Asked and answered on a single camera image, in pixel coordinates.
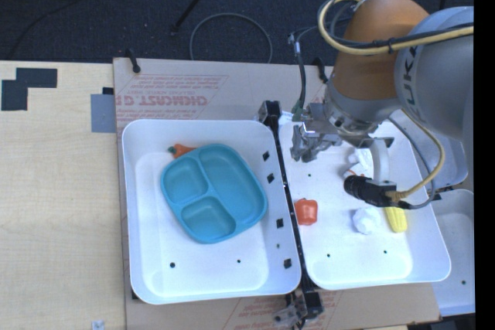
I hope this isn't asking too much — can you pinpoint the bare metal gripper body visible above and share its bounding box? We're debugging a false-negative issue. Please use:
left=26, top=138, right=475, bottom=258
left=302, top=102, right=379, bottom=148

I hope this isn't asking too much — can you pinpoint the white lumpy toy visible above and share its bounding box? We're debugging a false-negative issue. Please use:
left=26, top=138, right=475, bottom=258
left=346, top=148, right=374, bottom=175
left=351, top=207, right=383, bottom=236

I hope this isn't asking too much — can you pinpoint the thin black rod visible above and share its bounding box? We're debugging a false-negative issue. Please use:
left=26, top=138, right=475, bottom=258
left=269, top=114, right=312, bottom=301

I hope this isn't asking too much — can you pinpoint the orange bell pepper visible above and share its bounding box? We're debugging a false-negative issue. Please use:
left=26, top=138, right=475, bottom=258
left=293, top=198, right=319, bottom=226

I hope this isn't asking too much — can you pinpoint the blue divided plate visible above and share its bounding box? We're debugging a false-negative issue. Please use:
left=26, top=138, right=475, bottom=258
left=159, top=143, right=269, bottom=245

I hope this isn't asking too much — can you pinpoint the yellow corn cob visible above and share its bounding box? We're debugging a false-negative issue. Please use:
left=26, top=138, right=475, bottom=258
left=383, top=205, right=409, bottom=234

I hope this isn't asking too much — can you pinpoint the white plastic tray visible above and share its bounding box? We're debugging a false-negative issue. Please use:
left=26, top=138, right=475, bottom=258
left=121, top=118, right=303, bottom=305
left=277, top=111, right=452, bottom=291

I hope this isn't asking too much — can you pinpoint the orange carrot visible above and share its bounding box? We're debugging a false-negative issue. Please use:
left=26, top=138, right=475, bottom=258
left=167, top=143, right=198, bottom=160

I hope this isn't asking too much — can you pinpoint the brown cardboard board red print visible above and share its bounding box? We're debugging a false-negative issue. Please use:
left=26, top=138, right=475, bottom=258
left=112, top=56, right=442, bottom=330

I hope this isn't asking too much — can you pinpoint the black block with thin wires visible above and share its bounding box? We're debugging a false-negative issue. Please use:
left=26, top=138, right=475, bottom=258
left=258, top=100, right=282, bottom=125
left=301, top=291, right=323, bottom=321

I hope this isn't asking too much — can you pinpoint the black cylinder on white bracket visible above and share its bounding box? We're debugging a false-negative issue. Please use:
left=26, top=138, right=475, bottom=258
left=343, top=136, right=398, bottom=208

